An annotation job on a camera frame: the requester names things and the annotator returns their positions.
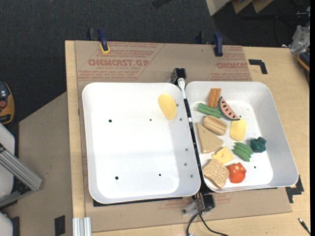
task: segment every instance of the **black cable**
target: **black cable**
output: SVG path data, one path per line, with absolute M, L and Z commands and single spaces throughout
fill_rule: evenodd
M 201 221 L 203 222 L 203 224 L 205 225 L 205 227 L 206 227 L 209 231 L 213 232 L 214 234 L 219 234 L 219 235 L 221 235 L 221 236 L 228 236 L 228 235 L 226 235 L 226 234 L 219 233 L 219 232 L 215 232 L 215 231 L 211 230 L 210 227 L 208 227 L 208 225 L 206 224 L 206 222 L 205 222 L 205 221 L 203 220 L 203 218 L 202 218 L 202 211 L 199 212 L 199 213 L 197 213 L 197 214 L 195 214 L 195 215 L 194 215 L 193 217 L 191 217 L 191 219 L 189 220 L 189 222 L 188 222 L 188 224 L 187 224 L 187 227 L 186 227 L 186 236 L 189 236 L 189 235 L 190 235 L 190 233 L 189 233 L 189 227 L 190 227 L 191 223 L 194 221 L 194 219 L 195 219 L 198 215 L 199 215 L 199 217 L 201 218 Z

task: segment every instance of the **yellow and black tool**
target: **yellow and black tool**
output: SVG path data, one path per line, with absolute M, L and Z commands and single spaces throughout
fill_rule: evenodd
M 15 113 L 14 99 L 10 88 L 0 81 L 0 123 L 6 125 L 13 121 Z

